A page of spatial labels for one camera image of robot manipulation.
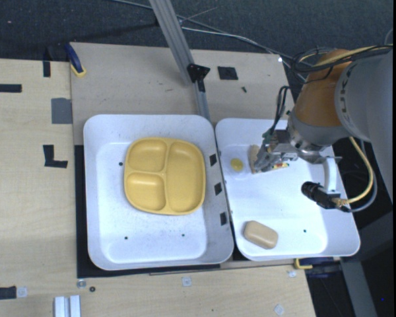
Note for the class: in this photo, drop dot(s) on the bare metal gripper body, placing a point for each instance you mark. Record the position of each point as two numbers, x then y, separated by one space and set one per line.
282 147

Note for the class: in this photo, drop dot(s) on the white plastic tray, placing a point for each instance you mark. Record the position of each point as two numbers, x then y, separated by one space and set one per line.
283 210
151 243

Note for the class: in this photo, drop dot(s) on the beige bread roll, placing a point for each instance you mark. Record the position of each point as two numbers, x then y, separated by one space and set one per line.
260 234

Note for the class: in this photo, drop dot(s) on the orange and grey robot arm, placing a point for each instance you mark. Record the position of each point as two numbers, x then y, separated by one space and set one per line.
320 104

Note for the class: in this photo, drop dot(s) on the black cylinder on white bracket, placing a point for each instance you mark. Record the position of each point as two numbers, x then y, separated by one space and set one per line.
318 191

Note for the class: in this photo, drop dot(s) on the white fried egg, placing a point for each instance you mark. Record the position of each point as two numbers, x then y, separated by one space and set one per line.
236 164

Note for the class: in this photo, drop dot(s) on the yellow divided plate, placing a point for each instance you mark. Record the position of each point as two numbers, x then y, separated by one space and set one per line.
184 177

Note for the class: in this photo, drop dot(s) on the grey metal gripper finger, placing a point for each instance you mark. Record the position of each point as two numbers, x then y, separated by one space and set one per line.
260 165
273 166

